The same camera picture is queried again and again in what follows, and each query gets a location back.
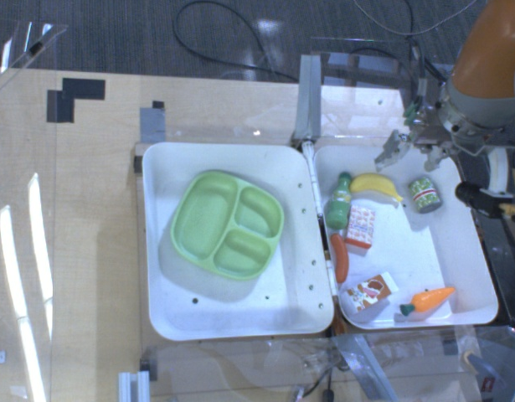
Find white plastic tray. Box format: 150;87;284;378
141;141;336;343
312;142;500;331

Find green bottle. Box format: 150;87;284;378
324;171;353;231

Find yellow banana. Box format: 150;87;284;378
348;173;404;209

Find green divided plate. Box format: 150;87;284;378
169;169;286;282

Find brown and white carton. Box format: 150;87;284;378
344;271;400;315

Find black cylinder on white bracket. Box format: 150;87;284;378
454;146;515;219

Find orange and white carton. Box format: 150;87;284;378
343;204;377;256

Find orange carrot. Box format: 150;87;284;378
399;286;456;317

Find orange sausage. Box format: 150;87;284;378
328;232;351;286

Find green and white can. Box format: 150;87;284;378
407;175;444;214

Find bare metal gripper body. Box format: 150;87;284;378
408;113;507;157

